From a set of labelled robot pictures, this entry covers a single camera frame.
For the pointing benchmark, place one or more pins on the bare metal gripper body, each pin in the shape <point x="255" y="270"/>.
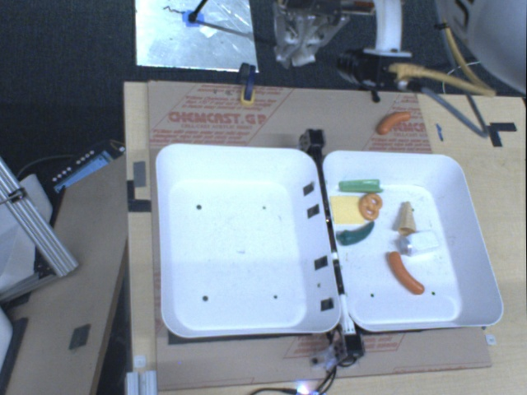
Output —
<point x="306" y="4"/>

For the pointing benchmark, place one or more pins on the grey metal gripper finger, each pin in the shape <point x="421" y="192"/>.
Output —
<point x="306" y="49"/>
<point x="284" y="52"/>

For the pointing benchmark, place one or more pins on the brown cardboard board, red print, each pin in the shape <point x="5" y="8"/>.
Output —
<point x="271" y="113"/>

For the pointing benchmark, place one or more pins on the orange sausage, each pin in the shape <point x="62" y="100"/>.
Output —
<point x="393" y="123"/>
<point x="403" y="274"/>

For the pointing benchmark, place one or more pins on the light green pea pod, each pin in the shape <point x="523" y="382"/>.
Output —
<point x="359" y="186"/>

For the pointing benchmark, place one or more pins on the yellow cheese slice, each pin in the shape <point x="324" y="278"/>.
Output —
<point x="343" y="210"/>

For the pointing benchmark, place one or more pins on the orange pretzel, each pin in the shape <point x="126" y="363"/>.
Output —
<point x="370" y="206"/>

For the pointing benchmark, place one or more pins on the thin black and white rod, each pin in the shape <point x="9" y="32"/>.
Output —
<point x="330" y="220"/>

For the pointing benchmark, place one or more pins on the dark green pepper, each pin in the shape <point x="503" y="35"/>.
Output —
<point x="355" y="236"/>

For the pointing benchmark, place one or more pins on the white plastic tray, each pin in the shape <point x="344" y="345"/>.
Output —
<point x="432" y="303"/>
<point x="239" y="241"/>

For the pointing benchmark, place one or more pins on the beige ice cream cone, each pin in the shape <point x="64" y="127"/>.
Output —
<point x="405" y="219"/>

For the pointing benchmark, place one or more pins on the black cylinder on white bracket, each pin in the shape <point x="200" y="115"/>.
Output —
<point x="387" y="23"/>

